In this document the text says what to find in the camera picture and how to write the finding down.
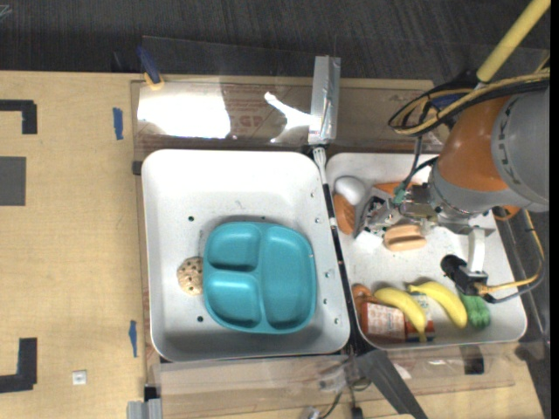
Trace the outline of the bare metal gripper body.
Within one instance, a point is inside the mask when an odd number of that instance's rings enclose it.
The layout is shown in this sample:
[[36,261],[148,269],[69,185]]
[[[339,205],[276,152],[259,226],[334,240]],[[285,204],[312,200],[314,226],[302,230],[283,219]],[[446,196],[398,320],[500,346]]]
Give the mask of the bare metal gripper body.
[[397,211],[406,220],[418,223],[424,234],[435,227],[445,228],[454,234],[469,234],[473,229],[470,214],[441,198],[429,183],[411,185]]

